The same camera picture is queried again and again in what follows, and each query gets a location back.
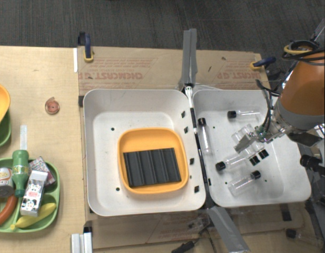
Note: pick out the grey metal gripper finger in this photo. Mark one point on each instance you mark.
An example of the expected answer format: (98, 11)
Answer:
(249, 137)
(242, 146)

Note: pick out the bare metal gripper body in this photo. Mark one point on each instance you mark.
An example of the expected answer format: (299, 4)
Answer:
(273, 130)

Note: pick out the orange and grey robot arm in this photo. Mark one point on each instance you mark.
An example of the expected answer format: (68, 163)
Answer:
(301, 93)

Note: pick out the clear plastic bottle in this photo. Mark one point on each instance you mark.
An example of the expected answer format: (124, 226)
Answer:
(307, 238)
(242, 183)
(254, 160)
(246, 113)
(205, 138)
(244, 131)
(233, 161)

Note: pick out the thin black and white rod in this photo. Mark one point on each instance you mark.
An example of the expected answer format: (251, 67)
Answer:
(197, 138)

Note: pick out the white plastic tray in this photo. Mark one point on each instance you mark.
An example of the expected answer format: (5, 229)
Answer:
(283, 178)
(104, 151)

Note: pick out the black ribbed rectangular tray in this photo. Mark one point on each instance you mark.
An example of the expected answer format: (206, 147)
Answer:
(151, 167)

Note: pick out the brown cardboard board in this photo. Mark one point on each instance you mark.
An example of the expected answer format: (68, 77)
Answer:
(141, 70)

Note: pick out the green divided plate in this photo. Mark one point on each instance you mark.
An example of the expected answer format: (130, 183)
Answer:
(53, 188)

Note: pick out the pink round biscuit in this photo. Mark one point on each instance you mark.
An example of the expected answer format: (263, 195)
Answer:
(52, 106)

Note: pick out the pink patterned packet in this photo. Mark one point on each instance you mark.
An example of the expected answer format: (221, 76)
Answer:
(41, 163)

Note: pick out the yellow banana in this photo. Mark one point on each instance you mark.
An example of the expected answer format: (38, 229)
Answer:
(43, 212)

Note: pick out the white cow print carton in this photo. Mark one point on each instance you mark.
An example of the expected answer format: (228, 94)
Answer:
(33, 194)

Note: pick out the green bottle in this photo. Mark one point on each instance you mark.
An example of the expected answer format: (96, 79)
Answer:
(20, 173)

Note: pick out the small silver can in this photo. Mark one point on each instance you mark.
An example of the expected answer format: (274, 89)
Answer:
(3, 183)

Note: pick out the red sausage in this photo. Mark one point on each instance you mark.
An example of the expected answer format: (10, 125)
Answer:
(7, 211)

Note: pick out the black cylinder on white bracket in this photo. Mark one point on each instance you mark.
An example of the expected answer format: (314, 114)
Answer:
(309, 161)

